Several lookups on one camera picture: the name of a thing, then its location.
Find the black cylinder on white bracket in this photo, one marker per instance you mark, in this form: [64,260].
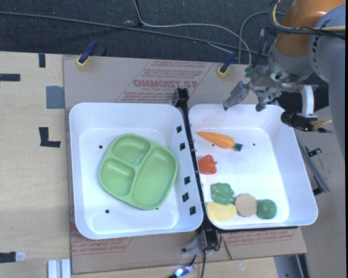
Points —
[300,114]

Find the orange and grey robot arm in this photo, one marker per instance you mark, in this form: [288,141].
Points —
[307,16]

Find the orange bell pepper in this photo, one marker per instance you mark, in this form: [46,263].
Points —
[207,165]

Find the white plastic tray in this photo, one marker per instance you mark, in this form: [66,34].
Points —
[266,166]
[90,219]

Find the green round toy fruit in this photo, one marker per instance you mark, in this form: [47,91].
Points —
[266,209]

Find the green divided plate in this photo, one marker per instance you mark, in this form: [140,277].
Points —
[139,171]

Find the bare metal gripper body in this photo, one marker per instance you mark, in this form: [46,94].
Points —
[271,78]

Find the tan round biscuit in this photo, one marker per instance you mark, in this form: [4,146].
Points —
[245,205]

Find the thin black rod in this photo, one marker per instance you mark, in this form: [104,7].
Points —
[192,143]

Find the orange carrot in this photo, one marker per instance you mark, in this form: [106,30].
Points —
[217,139]

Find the green leafy vegetable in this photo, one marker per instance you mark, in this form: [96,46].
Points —
[221,193]

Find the yellow toy food piece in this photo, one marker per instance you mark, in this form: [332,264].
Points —
[220,212]

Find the brown cardboard board red print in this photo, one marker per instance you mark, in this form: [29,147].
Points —
[150,77]

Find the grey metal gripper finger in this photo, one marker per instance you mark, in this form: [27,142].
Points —
[235,96]
[264,100]

